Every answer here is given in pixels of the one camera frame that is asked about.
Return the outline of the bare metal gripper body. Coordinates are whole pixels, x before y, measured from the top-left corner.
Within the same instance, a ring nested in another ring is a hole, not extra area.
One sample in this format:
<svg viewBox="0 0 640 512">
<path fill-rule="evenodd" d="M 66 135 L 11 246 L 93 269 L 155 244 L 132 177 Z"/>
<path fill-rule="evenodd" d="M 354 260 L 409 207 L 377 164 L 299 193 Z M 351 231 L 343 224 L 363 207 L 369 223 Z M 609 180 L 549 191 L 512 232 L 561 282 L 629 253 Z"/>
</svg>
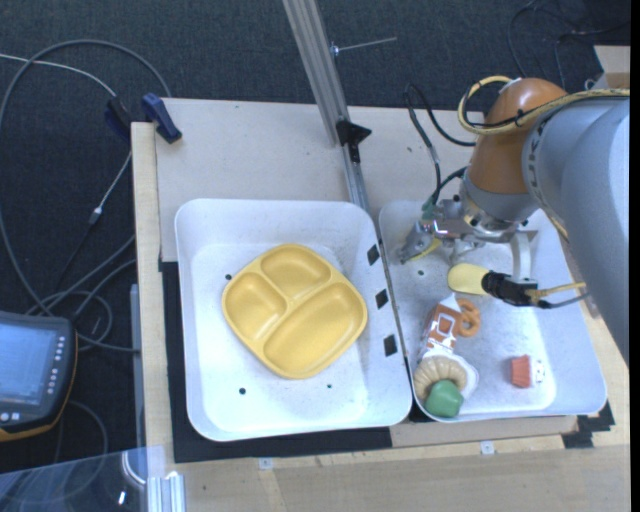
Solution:
<svg viewBox="0 0 640 512">
<path fill-rule="evenodd" d="M 438 203 L 423 205 L 423 223 L 427 232 L 442 241 L 467 243 L 504 243 L 518 230 L 517 221 L 498 219 L 467 196 L 454 196 Z"/>
</svg>

